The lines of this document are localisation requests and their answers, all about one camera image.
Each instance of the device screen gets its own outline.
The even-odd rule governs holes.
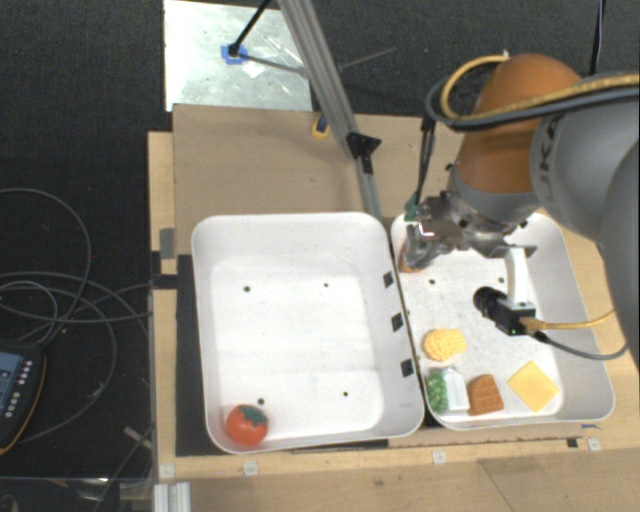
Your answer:
[[[0,352],[0,411],[4,409],[11,391],[11,383],[21,361],[22,358],[16,354]]]

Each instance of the yellow cheese slice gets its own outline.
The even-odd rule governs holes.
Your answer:
[[[539,412],[560,392],[533,361],[520,368],[507,382],[533,412]]]

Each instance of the silver sheet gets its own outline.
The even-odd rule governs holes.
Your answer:
[[[166,110],[176,103],[311,111],[304,73],[255,61],[227,64],[221,47],[238,37],[255,9],[165,0]],[[280,11],[266,10],[243,43],[250,56],[301,70]]]

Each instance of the white tray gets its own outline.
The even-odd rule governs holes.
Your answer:
[[[377,220],[210,217],[193,232],[192,254],[207,429],[221,449],[364,441],[420,426],[424,401]],[[260,445],[226,434],[238,404],[268,417]]]
[[[406,223],[398,217],[391,228],[394,252],[406,238]],[[537,306],[538,318],[548,321],[587,319],[575,281],[562,232],[548,217],[534,214],[525,229],[518,228],[508,240],[520,245],[537,245],[527,259],[529,301]],[[443,413],[433,416],[445,427],[457,430],[599,420],[613,410],[614,394],[603,362],[586,360],[554,349],[525,336],[509,337],[492,321],[482,318],[473,305],[473,294],[482,286],[506,293],[506,267],[502,259],[486,259],[476,251],[454,251],[436,258],[420,273],[400,274],[400,286],[408,311],[409,325],[424,376],[437,368],[452,366],[468,383],[478,375],[494,375],[504,401],[504,410],[470,416]],[[460,329],[467,350],[445,363],[422,352],[422,339],[432,329]],[[592,353],[599,353],[590,329],[551,331],[557,341]],[[560,389],[560,393],[538,413],[532,412],[507,384],[507,380],[533,360]]]

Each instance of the wooden table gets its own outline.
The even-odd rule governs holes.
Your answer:
[[[173,133],[148,139],[151,245],[163,274],[175,274],[175,255],[190,252],[193,226],[209,215],[361,208],[352,163],[333,139],[310,136],[313,119],[309,113],[174,108]],[[383,139],[373,161],[382,212],[391,219],[415,188],[420,120],[357,120],[363,133]],[[448,130],[436,135],[430,194],[445,186],[444,168],[460,143]],[[565,237],[589,315],[607,311],[595,246],[572,233]],[[629,355],[607,363],[616,394],[612,415],[587,428],[422,429],[378,450],[177,457],[176,300],[175,290],[153,292],[157,473],[160,482],[192,482],[194,510],[426,510],[429,503],[468,510],[471,499],[477,511],[640,506],[634,484],[640,477],[638,371]],[[605,353],[623,342],[617,322],[595,333]],[[590,451],[587,438],[597,438],[602,450]],[[446,464],[435,464],[442,452]],[[256,464],[258,476],[243,476]]]

